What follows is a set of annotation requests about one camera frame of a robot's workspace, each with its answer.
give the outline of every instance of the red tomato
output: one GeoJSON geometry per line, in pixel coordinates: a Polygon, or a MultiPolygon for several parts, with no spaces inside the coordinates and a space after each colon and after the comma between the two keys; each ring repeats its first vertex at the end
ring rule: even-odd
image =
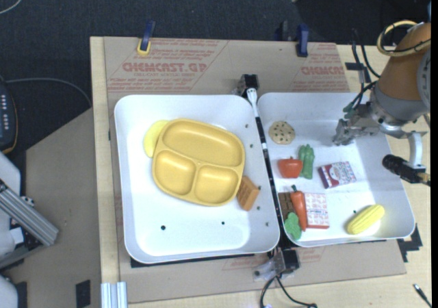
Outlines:
{"type": "Polygon", "coordinates": [[[302,170],[302,161],[294,158],[279,159],[277,166],[283,178],[298,178],[302,170]]]}

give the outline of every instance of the yellow corn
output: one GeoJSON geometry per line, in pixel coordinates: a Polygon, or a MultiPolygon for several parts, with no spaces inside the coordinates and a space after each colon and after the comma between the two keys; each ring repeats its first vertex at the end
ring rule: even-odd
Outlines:
{"type": "Polygon", "coordinates": [[[356,235],[371,227],[385,215],[382,205],[372,205],[360,211],[347,225],[347,233],[356,235]]]}

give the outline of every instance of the cookie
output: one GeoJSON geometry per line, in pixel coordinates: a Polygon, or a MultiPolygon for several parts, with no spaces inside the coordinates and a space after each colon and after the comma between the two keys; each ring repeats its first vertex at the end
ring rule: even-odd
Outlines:
{"type": "Polygon", "coordinates": [[[268,134],[273,142],[280,145],[287,145],[295,139],[295,130],[285,121],[274,122],[269,128],[268,134]]]}

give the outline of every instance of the yellow plastic plate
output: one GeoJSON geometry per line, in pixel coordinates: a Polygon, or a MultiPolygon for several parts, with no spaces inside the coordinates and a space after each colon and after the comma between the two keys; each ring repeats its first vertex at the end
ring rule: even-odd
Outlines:
{"type": "Polygon", "coordinates": [[[231,132],[190,119],[170,121],[158,137],[152,174],[164,192],[206,206],[231,201],[245,162],[240,139],[231,132]]]}

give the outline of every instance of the green toy vegetable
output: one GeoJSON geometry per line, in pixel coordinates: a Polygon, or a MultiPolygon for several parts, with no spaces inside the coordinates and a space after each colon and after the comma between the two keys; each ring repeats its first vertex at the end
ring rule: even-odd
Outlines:
{"type": "Polygon", "coordinates": [[[285,230],[295,240],[301,238],[301,227],[298,223],[298,216],[294,212],[290,212],[285,220],[285,230]]]}
{"type": "Polygon", "coordinates": [[[312,179],[315,154],[309,144],[302,145],[300,147],[300,150],[298,151],[298,158],[302,161],[302,170],[300,176],[306,179],[312,179]]]}

